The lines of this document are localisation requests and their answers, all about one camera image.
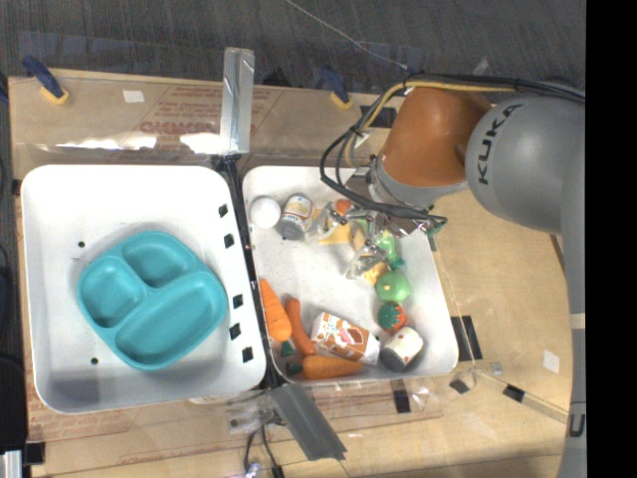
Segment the tin can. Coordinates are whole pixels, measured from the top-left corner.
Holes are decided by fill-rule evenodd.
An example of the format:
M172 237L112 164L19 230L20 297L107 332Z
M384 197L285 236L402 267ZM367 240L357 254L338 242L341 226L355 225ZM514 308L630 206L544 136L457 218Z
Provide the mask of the tin can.
M424 341L418 332L405 326L380 350L380 361L392 371L403 371L423 347Z
M284 239L299 241L303 239L313 222L315 205L301 193L292 195L286 202L277 223L277 231Z

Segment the thin white string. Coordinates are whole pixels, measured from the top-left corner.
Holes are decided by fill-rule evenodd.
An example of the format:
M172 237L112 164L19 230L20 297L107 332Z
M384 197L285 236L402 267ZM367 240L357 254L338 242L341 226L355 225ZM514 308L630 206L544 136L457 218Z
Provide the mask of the thin white string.
M297 9L298 11L304 13L306 16L309 16L310 18L312 18L315 21L318 21L319 23L321 23L324 27L329 28L330 30L332 30L333 32L335 32L336 34L338 34L340 37L346 39L347 41L349 41L351 44L353 44L356 48L362 50L363 52L367 53L368 55L371 55L372 57L376 57L377 59L381 59L385 62L389 62L390 64L394 64L395 66L398 66L400 69L402 69L403 71L407 71L407 66L404 64L401 64L399 62L396 62L395 60L389 59L388 57L384 57L383 55L379 55L375 52L372 52L371 50L369 50L368 48L365 48L362 44L360 44L358 41L356 41L355 39L353 39L352 37L348 36L347 34L345 34L344 32L342 32L341 30L338 30L336 27L332 26L330 23L322 20L321 18L319 18L318 16L315 16L314 14L312 14L310 11L307 11L306 9L304 9L303 7L301 7L300 5L296 4L295 2L293 2L292 0L283 0L284 2L292 5L295 9Z

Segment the dark floor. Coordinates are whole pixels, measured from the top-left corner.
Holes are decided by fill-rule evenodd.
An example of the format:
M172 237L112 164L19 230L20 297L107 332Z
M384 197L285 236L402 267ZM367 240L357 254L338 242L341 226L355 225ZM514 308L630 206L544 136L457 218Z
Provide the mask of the dark floor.
M256 83L280 68L290 85L315 88L318 69L330 65L351 91L378 93L404 75L403 64L585 89L585 41L586 0L0 0L6 76L23 76L20 61L32 54L50 67L218 81L223 50L234 46L254 50ZM0 159L0 362L21 362L10 123L1 106Z

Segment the white ball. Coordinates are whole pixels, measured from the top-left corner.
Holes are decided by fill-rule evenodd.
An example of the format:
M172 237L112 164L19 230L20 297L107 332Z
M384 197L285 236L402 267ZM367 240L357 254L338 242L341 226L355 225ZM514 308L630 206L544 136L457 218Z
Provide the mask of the white ball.
M250 221L259 228L272 228L281 218L281 207L274 198L262 196L250 206Z

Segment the turquoise plate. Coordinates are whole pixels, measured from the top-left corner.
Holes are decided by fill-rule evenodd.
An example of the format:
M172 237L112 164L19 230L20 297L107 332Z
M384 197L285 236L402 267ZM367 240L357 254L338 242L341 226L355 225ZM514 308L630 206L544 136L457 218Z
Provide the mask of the turquoise plate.
M135 234L82 273L80 307L130 366L157 370L182 359L224 320L226 291L210 269L165 232Z

